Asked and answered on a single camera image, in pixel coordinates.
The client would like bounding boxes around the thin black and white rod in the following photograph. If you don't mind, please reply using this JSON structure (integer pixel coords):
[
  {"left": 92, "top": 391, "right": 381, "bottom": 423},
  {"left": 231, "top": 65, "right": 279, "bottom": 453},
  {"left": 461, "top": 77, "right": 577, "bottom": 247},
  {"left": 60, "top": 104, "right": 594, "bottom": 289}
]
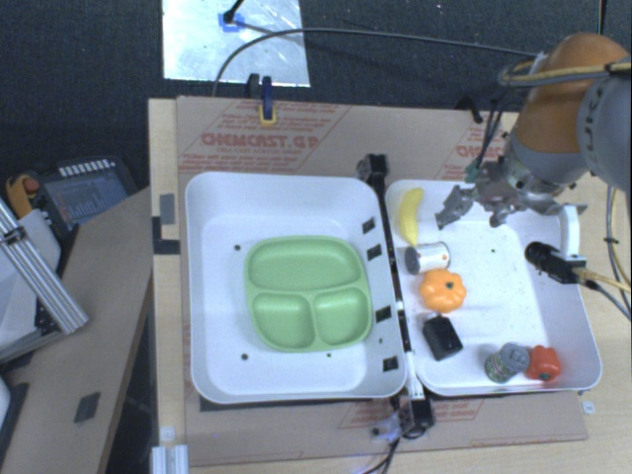
[{"left": 369, "top": 175, "right": 426, "bottom": 404}]

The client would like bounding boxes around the yellow banana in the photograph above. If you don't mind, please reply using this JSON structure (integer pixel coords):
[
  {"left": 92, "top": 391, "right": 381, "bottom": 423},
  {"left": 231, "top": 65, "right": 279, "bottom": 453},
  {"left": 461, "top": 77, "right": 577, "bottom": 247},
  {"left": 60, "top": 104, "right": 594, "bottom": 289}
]
[{"left": 398, "top": 187, "right": 426, "bottom": 246}]

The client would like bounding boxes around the orange bell pepper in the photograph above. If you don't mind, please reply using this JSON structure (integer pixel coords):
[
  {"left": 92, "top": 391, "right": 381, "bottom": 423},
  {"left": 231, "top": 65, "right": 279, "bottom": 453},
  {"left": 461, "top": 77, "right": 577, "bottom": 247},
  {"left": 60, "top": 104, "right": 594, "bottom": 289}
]
[{"left": 524, "top": 345, "right": 562, "bottom": 382}]

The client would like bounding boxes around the black box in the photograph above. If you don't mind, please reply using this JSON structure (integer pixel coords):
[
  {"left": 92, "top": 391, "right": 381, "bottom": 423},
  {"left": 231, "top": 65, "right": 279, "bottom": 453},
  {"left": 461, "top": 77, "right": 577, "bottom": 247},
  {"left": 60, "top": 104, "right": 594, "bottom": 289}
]
[{"left": 422, "top": 315, "right": 464, "bottom": 362}]

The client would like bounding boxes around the green can grey lid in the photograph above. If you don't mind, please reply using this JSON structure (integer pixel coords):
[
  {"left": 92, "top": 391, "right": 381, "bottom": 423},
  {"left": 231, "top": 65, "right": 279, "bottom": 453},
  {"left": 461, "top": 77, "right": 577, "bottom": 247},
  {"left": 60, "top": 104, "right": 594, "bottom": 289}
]
[{"left": 484, "top": 342, "right": 531, "bottom": 383}]

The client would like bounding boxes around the white plastic tray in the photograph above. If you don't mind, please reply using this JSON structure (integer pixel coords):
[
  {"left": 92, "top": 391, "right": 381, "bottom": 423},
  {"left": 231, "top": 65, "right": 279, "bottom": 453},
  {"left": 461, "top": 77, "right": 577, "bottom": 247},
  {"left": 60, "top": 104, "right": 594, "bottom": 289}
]
[
  {"left": 184, "top": 171, "right": 409, "bottom": 405},
  {"left": 384, "top": 179, "right": 603, "bottom": 397}
]

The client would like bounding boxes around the brown cardboard board red print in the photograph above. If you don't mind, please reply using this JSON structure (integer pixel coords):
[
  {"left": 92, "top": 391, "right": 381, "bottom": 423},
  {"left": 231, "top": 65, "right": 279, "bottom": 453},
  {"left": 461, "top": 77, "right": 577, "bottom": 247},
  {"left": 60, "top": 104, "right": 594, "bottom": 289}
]
[{"left": 175, "top": 96, "right": 590, "bottom": 468}]

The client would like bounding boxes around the white can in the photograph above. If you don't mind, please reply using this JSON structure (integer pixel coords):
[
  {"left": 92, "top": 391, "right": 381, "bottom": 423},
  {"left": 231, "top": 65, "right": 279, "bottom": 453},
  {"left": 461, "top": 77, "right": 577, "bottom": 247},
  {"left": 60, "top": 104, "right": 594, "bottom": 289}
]
[{"left": 404, "top": 241, "right": 451, "bottom": 275}]

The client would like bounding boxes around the orange pumpkin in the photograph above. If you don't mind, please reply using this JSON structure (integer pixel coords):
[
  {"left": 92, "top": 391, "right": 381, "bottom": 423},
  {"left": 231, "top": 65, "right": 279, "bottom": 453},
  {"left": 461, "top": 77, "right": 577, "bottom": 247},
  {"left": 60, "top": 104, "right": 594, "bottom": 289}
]
[{"left": 419, "top": 270, "right": 468, "bottom": 314}]

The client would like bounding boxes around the black cylinder on white bracket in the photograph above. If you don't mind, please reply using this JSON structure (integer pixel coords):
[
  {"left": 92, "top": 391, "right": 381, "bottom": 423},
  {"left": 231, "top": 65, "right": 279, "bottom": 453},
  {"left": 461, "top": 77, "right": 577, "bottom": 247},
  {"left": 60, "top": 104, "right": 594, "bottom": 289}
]
[{"left": 523, "top": 204, "right": 589, "bottom": 284}]

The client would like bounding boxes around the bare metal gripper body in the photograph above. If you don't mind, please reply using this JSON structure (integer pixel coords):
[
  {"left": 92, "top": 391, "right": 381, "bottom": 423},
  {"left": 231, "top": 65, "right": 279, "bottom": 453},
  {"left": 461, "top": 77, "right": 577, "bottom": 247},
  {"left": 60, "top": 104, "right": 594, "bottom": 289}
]
[{"left": 472, "top": 158, "right": 565, "bottom": 216}]

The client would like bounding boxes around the green divided plate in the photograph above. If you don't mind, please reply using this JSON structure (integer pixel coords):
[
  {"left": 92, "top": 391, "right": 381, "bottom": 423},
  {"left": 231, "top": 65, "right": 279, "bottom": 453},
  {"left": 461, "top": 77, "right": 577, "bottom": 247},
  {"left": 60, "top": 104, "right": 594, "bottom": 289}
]
[{"left": 244, "top": 235, "right": 373, "bottom": 352}]

